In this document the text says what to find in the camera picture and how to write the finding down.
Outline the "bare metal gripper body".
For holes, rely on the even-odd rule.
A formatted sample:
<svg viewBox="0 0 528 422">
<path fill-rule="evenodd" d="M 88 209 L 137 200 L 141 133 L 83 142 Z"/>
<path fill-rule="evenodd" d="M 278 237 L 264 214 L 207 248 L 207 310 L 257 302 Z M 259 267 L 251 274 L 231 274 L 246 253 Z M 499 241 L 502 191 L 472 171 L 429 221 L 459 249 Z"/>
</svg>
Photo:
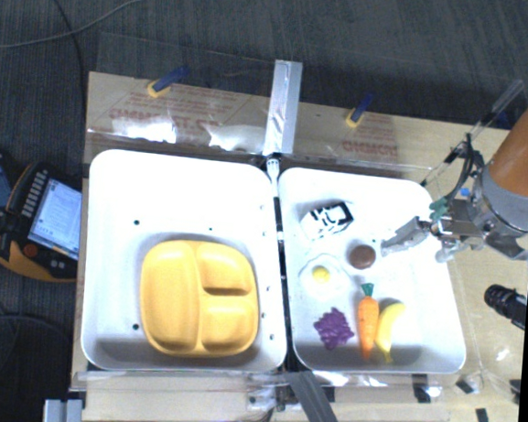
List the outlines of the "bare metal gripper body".
<svg viewBox="0 0 528 422">
<path fill-rule="evenodd" d="M 430 232 L 438 240 L 462 240 L 472 251 L 489 247 L 513 261 L 528 262 L 528 249 L 518 245 L 526 232 L 507 223 L 485 202 L 447 197 L 436 200 Z"/>
</svg>

